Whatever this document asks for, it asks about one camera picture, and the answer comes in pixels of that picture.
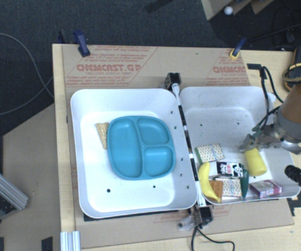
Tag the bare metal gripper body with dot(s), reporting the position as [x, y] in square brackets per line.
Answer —
[269, 136]

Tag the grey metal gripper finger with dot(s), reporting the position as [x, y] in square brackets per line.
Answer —
[245, 143]
[255, 145]

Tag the black and white cow carton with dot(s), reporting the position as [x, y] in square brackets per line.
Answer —
[229, 169]

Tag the white plastic tray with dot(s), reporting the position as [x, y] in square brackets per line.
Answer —
[129, 195]
[218, 119]

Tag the green and white patterned packet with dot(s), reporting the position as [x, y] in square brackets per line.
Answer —
[209, 152]

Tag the pink carton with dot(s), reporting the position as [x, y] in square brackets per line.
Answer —
[265, 189]

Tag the orange and white patterned packet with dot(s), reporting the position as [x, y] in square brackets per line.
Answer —
[232, 188]

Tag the orange waffle biscuit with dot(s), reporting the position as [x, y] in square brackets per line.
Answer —
[216, 188]

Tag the yellow banana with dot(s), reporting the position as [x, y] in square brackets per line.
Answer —
[205, 182]

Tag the thin black and white rod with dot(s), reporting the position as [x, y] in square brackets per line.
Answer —
[185, 129]

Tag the blue divided plate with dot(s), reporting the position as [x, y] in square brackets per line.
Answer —
[129, 148]

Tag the brown cardboard board red print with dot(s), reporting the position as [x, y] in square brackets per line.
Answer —
[145, 61]

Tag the tan pizza slice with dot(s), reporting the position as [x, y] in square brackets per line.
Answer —
[102, 133]

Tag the black cylinder on white bracket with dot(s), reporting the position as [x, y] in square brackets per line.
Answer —
[296, 175]

